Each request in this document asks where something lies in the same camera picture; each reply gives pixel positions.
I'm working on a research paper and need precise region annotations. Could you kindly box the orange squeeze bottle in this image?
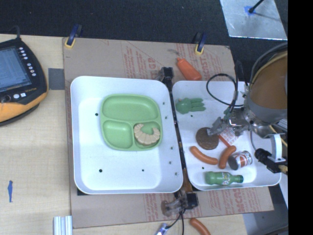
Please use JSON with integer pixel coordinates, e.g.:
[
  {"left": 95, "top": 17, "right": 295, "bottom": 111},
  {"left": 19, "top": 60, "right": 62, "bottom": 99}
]
[{"left": 176, "top": 57, "right": 203, "bottom": 81}]

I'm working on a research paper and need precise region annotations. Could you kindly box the beige toy croissant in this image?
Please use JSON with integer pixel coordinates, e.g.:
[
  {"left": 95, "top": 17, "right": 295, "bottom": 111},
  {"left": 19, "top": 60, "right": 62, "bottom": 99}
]
[{"left": 133, "top": 123, "right": 161, "bottom": 146}]

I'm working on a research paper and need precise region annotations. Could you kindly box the brown cardboard board, red print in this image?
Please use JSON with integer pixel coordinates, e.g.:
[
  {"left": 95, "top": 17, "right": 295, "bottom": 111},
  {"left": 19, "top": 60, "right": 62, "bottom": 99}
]
[{"left": 62, "top": 37, "right": 275, "bottom": 229}]

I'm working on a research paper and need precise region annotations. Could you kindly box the orange toy sausage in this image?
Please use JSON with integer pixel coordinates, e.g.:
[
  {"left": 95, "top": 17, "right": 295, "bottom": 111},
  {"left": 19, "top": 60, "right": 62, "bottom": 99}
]
[
  {"left": 190, "top": 145, "right": 219, "bottom": 166},
  {"left": 218, "top": 144, "right": 237, "bottom": 170},
  {"left": 189, "top": 217, "right": 212, "bottom": 235}
]

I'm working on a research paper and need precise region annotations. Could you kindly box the thin black and white rod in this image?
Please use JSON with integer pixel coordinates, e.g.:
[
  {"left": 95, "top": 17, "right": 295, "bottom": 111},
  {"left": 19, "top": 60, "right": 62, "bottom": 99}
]
[{"left": 166, "top": 76, "right": 189, "bottom": 193}]

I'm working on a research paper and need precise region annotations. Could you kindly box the black block with thin wires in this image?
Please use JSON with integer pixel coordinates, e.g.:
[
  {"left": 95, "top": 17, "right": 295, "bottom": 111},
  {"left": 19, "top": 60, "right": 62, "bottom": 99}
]
[
  {"left": 157, "top": 67, "right": 175, "bottom": 82},
  {"left": 185, "top": 192, "right": 199, "bottom": 210}
]

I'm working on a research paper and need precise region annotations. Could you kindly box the red and white can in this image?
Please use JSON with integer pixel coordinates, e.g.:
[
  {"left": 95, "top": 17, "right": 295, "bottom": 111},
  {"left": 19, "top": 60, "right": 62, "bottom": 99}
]
[{"left": 227, "top": 150, "right": 253, "bottom": 171}]

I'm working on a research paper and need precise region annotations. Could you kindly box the red and white packet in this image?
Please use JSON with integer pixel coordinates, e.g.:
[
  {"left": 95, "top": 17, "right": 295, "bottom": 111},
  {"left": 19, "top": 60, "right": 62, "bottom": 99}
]
[{"left": 218, "top": 127, "right": 239, "bottom": 148}]

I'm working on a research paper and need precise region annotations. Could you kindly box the green divided plate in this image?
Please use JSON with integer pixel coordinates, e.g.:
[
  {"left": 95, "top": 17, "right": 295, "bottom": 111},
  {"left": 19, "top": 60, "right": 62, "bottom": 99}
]
[{"left": 99, "top": 94, "right": 163, "bottom": 152}]

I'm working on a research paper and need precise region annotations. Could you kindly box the green plastic bottle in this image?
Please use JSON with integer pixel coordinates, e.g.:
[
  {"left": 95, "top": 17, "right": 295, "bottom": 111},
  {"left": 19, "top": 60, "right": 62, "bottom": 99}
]
[{"left": 204, "top": 170, "right": 245, "bottom": 187}]

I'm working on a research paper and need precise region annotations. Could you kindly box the black cylinder on white bracket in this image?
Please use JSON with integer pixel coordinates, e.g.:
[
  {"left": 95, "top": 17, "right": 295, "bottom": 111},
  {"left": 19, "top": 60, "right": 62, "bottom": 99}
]
[{"left": 254, "top": 133, "right": 288, "bottom": 175}]

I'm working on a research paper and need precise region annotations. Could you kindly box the brown round biscuit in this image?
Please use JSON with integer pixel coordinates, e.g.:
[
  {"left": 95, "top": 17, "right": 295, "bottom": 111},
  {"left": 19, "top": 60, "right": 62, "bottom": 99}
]
[{"left": 195, "top": 127, "right": 220, "bottom": 151}]

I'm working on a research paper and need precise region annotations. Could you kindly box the white plastic tray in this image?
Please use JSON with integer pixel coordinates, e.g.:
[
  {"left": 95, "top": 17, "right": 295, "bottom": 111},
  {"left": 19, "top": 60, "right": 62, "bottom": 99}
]
[
  {"left": 172, "top": 80, "right": 282, "bottom": 191},
  {"left": 70, "top": 75, "right": 184, "bottom": 195}
]

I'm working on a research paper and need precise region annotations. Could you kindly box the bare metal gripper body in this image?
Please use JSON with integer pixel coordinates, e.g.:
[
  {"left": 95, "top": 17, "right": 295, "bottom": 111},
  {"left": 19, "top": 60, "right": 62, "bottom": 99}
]
[{"left": 226, "top": 108, "right": 271, "bottom": 137}]

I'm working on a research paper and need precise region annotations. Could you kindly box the green toy octopus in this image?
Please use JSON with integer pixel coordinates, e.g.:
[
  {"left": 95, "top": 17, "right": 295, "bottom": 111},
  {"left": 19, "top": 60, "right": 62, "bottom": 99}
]
[{"left": 175, "top": 97, "right": 207, "bottom": 115}]

